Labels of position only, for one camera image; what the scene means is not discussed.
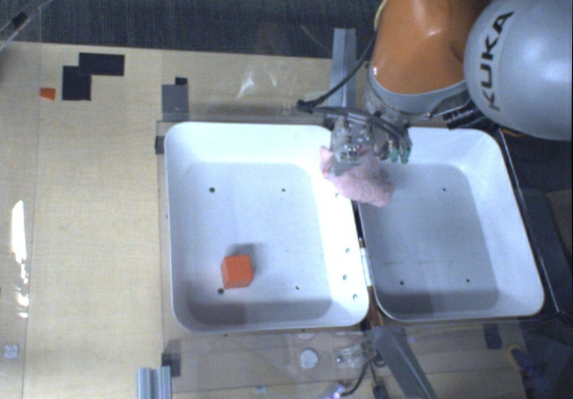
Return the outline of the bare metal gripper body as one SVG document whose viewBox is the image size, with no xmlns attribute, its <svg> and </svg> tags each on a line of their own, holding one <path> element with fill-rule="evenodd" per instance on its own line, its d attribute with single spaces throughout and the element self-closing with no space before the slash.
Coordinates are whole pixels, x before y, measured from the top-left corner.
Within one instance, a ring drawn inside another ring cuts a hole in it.
<svg viewBox="0 0 573 399">
<path fill-rule="evenodd" d="M 380 160 L 408 161 L 411 140 L 408 123 L 393 123 L 380 113 L 348 107 L 331 107 L 333 118 L 330 150 L 345 150 L 348 144 L 361 144 L 362 155 L 370 150 Z"/>
</svg>

